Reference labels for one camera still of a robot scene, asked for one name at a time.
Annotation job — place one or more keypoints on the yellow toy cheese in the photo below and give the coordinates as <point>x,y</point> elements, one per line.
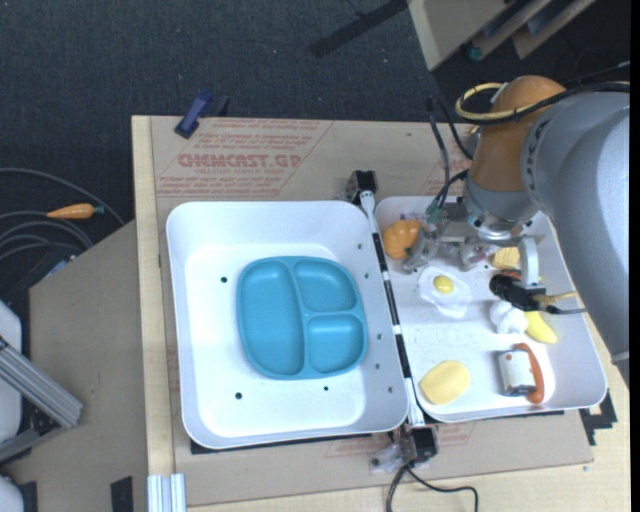
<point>506,257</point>

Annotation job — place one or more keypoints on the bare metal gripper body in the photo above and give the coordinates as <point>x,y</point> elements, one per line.
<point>452,231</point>

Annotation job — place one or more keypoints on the thin black and white rod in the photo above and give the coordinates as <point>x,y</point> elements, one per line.
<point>395,320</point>

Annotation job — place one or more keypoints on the black cylinder on white bracket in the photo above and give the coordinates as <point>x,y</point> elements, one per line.
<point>515,291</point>

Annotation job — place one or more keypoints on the yellow bread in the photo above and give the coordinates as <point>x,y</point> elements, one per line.
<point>445,382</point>

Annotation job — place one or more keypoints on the blue divided plate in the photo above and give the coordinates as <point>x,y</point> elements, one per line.
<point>272,320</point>

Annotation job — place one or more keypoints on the orange toy pepper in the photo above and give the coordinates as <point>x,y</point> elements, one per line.
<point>397,239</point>

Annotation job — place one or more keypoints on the orange carrot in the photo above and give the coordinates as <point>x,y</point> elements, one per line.
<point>72,211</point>

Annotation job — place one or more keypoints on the white and yellow fried egg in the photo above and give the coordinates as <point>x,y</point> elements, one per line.
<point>445,290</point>

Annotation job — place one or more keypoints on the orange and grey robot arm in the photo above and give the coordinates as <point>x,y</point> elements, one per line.
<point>575,165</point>

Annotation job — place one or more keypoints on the white plastic tray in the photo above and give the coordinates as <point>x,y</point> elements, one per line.
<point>460,340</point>
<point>210,320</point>

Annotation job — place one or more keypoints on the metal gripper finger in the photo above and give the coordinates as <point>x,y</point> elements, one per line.
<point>473,258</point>
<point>421,252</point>

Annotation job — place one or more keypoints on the white swirl-shaped toy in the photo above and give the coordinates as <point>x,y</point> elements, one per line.
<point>507,317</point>

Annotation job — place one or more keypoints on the brown cardboard board red print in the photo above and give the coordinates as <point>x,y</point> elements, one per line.
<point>280,150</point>

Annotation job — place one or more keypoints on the yellow banana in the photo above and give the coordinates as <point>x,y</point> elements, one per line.
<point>542,330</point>

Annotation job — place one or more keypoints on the white can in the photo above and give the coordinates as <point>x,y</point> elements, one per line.
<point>515,372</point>

